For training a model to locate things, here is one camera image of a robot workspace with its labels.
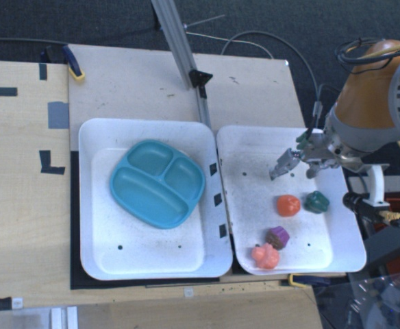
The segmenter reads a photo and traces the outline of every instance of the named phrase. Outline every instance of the wooden surface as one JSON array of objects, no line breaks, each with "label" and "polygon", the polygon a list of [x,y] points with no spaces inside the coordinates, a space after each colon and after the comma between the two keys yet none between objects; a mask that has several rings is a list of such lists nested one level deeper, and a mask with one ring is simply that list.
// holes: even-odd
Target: wooden surface
[{"label": "wooden surface", "polygon": [[[230,273],[216,284],[70,290],[69,130],[50,129],[47,116],[49,102],[69,102],[67,67],[48,64],[47,74],[47,80],[40,80],[38,64],[0,62],[0,87],[18,88],[17,97],[0,97],[0,297],[22,297],[26,308],[81,304],[101,306],[131,303],[133,300],[139,301],[134,306],[141,307],[144,304],[141,301],[148,300],[147,304],[150,303],[157,312],[167,312],[177,301],[182,301],[180,304],[194,304],[191,308],[200,311],[196,319],[199,327],[202,308],[208,317],[214,318],[213,313],[217,313],[215,306],[210,306],[213,301],[223,306],[223,311],[229,313],[229,323],[233,323],[230,315],[235,309],[233,301],[248,306],[259,298],[265,301],[256,300],[256,311],[262,310],[261,304],[271,301],[279,301],[281,306],[291,308],[299,305],[302,313],[308,312],[305,328],[320,328],[314,301],[308,299],[312,297],[311,289],[284,289],[276,280],[283,277],[234,278]],[[51,165],[66,167],[64,175],[40,172],[40,150],[51,151]],[[193,299],[184,298],[187,286],[192,287]],[[158,299],[169,302],[149,302]],[[110,307],[108,310],[121,316],[124,311],[120,308]],[[300,323],[293,321],[295,316],[282,315],[282,310],[275,312],[273,308],[264,308],[267,311],[264,316],[266,324],[272,320],[270,317],[276,316],[282,324],[287,323],[286,317],[291,320],[288,328],[295,328],[294,324]],[[147,310],[143,311],[146,320]],[[184,312],[180,310],[177,315],[182,316]],[[152,326],[153,320],[158,321],[159,317],[149,318],[149,324]],[[170,315],[166,317],[168,328],[174,328],[172,324],[175,322],[171,318]],[[227,321],[217,318],[214,323],[217,323],[217,328],[225,328],[219,326],[224,322]]]}]

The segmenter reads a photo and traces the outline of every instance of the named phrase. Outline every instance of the pink toy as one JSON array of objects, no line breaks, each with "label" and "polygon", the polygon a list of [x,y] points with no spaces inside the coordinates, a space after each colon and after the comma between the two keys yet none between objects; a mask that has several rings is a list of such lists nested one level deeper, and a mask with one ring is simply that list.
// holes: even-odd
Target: pink toy
[{"label": "pink toy", "polygon": [[269,243],[255,246],[251,255],[256,261],[256,267],[259,268],[273,269],[279,263],[279,252]]}]

